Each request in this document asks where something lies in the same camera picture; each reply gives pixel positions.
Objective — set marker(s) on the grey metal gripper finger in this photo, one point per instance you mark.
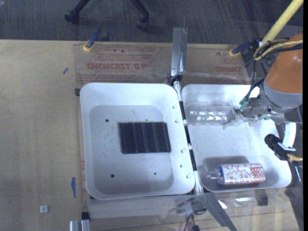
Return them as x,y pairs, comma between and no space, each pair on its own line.
234,113
232,124

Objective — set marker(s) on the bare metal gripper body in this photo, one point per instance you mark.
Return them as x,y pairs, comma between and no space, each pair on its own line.
261,109

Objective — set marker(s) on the clear plastic bottle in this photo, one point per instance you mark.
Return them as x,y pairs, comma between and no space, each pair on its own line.
207,115

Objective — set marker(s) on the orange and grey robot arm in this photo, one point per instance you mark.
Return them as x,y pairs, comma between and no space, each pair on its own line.
285,68

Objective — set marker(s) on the white plastic tray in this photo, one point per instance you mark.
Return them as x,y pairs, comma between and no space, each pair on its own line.
134,177
231,143

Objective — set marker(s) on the thin black and white rod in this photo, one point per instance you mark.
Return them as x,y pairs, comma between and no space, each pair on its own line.
188,138

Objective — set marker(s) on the black ribbed rectangular pad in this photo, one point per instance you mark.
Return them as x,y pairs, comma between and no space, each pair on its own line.
144,137

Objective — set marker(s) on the brown cardboard board red print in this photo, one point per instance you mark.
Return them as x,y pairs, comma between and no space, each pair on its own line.
125,64

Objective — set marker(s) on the small white square block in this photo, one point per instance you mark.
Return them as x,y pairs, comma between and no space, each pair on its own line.
43,209

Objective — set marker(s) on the black cylinder on white bracket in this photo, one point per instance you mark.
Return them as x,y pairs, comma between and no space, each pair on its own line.
276,144

